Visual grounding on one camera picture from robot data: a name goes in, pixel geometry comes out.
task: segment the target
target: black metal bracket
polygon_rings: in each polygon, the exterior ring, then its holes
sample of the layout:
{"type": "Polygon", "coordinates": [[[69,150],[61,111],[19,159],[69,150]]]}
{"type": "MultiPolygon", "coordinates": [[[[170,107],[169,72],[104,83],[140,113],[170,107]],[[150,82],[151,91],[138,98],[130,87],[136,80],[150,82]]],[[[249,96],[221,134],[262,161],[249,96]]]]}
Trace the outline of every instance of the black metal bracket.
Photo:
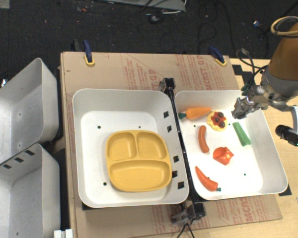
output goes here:
{"type": "Polygon", "coordinates": [[[183,137],[181,134],[178,114],[177,114],[177,110],[175,107],[174,88],[175,88],[175,82],[174,82],[173,78],[164,78],[159,84],[159,91],[168,95],[168,97],[171,100],[175,123],[177,126],[177,132],[178,132],[180,145],[181,145],[181,149],[182,149],[182,154],[183,154],[183,158],[184,158],[184,164],[185,164],[185,169],[186,169],[186,173],[187,173],[188,183],[189,183],[189,197],[191,198],[192,203],[193,203],[195,219],[200,219],[206,215],[205,208],[203,205],[203,202],[205,202],[206,200],[201,198],[197,194],[197,192],[194,188],[194,185],[193,185],[192,175],[191,175],[190,166],[189,166],[189,160],[187,157],[187,152],[186,152],[183,137]]]}

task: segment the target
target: white tray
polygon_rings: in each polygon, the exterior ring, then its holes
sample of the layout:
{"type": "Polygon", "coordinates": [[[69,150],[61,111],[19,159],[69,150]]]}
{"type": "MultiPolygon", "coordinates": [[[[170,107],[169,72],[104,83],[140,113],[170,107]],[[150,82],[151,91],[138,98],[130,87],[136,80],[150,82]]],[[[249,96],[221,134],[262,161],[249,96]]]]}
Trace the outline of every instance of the white tray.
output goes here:
{"type": "Polygon", "coordinates": [[[60,229],[57,161],[35,144],[0,165],[0,238],[51,238],[60,229]]]}
{"type": "Polygon", "coordinates": [[[0,164],[58,128],[56,78],[37,58],[0,89],[0,164]]]}
{"type": "Polygon", "coordinates": [[[167,95],[159,91],[82,89],[73,96],[73,109],[78,192],[85,205],[103,208],[176,204],[186,200],[188,181],[167,95]],[[111,185],[105,146],[112,133],[122,130],[149,130],[164,139],[172,171],[177,171],[167,187],[150,192],[122,192],[111,185]]]}
{"type": "Polygon", "coordinates": [[[192,107],[211,107],[222,111],[230,124],[225,131],[214,131],[206,122],[207,116],[199,119],[180,119],[180,128],[187,151],[192,180],[196,192],[206,200],[281,193],[288,186],[287,177],[261,110],[234,119],[231,111],[240,96],[240,91],[182,91],[175,96],[178,112],[192,107]],[[251,140],[251,145],[242,146],[232,126],[239,122],[251,140]],[[207,127],[206,139],[210,148],[204,154],[198,143],[198,129],[207,127]],[[227,166],[213,159],[213,151],[227,147],[234,156],[227,166]],[[210,179],[219,183],[221,191],[208,191],[198,180],[195,166],[210,179]]]}

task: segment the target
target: toy food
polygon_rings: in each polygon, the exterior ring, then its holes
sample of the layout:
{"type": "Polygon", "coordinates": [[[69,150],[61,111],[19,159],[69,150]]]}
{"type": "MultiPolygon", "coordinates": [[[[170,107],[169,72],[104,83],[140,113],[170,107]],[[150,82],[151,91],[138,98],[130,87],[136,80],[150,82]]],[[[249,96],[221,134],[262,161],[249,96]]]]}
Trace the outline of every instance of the toy food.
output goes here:
{"type": "Polygon", "coordinates": [[[207,123],[216,131],[224,131],[227,127],[227,119],[220,111],[212,111],[208,114],[207,123]]]}
{"type": "Polygon", "coordinates": [[[219,147],[213,152],[213,159],[225,166],[229,163],[233,156],[234,154],[227,147],[219,147]]]}
{"type": "Polygon", "coordinates": [[[239,122],[233,122],[232,125],[235,129],[235,132],[236,132],[238,139],[239,139],[240,143],[242,144],[242,146],[250,145],[251,144],[250,139],[246,135],[245,131],[243,130],[243,128],[239,124],[239,122]]]}
{"type": "Polygon", "coordinates": [[[200,182],[209,191],[221,191],[221,188],[218,188],[219,184],[216,181],[213,181],[210,178],[206,177],[205,174],[202,173],[202,171],[198,167],[195,167],[195,172],[197,173],[200,182]]]}
{"type": "Polygon", "coordinates": [[[205,137],[206,131],[207,131],[207,128],[204,125],[200,126],[199,133],[198,133],[198,139],[199,139],[200,148],[203,153],[208,153],[210,151],[210,149],[207,145],[207,142],[206,142],[206,137],[205,137]]]}
{"type": "Polygon", "coordinates": [[[207,115],[212,109],[208,107],[189,108],[185,113],[179,113],[179,118],[194,119],[207,115]]]}

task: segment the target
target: blue clamp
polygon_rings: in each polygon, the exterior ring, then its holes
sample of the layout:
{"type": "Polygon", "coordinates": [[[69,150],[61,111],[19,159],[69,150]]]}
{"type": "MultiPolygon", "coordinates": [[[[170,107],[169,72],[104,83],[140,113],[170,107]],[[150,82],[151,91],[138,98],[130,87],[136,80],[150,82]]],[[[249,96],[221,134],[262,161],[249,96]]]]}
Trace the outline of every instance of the blue clamp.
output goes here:
{"type": "Polygon", "coordinates": [[[86,55],[84,55],[85,62],[88,66],[94,66],[95,61],[94,61],[93,56],[91,55],[91,49],[90,49],[89,41],[84,40],[83,44],[84,44],[84,50],[85,50],[85,53],[86,53],[86,55]]]}
{"type": "Polygon", "coordinates": [[[226,61],[224,60],[224,57],[220,53],[220,51],[217,48],[214,48],[213,46],[209,46],[209,52],[211,55],[215,58],[215,61],[221,65],[224,66],[226,65],[226,61]]]}

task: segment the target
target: yellow divided plate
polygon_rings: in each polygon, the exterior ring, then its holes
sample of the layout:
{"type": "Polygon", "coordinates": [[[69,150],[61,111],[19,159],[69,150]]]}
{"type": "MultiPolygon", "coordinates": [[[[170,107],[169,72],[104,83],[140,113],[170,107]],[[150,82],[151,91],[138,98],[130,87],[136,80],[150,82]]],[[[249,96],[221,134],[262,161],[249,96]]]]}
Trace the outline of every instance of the yellow divided plate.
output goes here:
{"type": "Polygon", "coordinates": [[[112,185],[125,192],[166,187],[172,178],[169,152],[163,138],[146,130],[113,133],[106,142],[107,170],[112,185]]]}

